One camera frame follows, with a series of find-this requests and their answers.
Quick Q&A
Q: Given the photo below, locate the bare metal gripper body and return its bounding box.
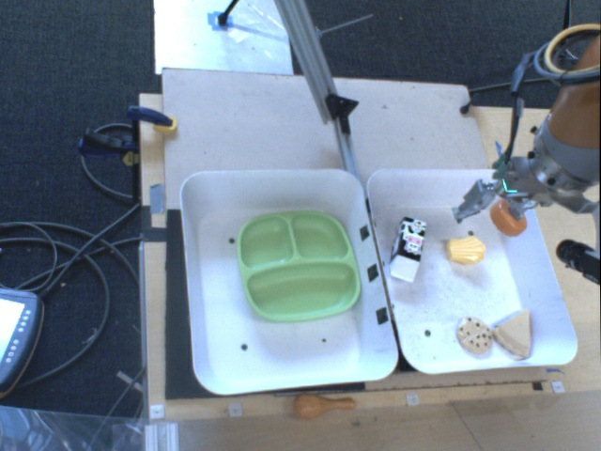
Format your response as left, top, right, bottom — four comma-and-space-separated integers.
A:
493, 150, 591, 207

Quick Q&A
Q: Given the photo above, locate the orange doughnut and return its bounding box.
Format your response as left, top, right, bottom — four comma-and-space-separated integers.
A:
489, 198, 529, 238

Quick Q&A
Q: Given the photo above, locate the yellow shell-shaped biscuit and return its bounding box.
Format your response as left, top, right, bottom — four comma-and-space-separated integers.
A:
445, 236, 487, 267

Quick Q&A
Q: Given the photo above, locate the black and white carton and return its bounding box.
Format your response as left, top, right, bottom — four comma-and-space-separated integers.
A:
388, 216, 428, 284

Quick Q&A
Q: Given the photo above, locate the white plastic tray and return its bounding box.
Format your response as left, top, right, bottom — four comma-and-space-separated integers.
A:
366, 167, 579, 376
179, 168, 401, 397

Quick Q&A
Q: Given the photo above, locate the thin black rod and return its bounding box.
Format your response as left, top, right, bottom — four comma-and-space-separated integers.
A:
363, 194, 401, 370

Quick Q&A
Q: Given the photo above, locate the tan bread wedge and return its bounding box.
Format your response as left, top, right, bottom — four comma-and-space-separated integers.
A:
491, 309, 534, 362

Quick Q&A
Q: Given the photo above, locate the chocolate chip biscuit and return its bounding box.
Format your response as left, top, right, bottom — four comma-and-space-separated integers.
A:
455, 316, 494, 358

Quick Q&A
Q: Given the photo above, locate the pale wood board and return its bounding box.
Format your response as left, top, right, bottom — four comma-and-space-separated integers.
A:
139, 92, 601, 422

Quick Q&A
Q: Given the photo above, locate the green divided plate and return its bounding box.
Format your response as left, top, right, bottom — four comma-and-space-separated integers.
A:
236, 210, 362, 323

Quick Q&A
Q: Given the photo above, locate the brown chicken drumstick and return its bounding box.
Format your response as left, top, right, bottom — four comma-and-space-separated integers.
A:
293, 393, 358, 420

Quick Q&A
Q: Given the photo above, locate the black cylinder on white bracket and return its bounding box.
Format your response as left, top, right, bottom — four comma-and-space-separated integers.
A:
556, 194, 601, 286

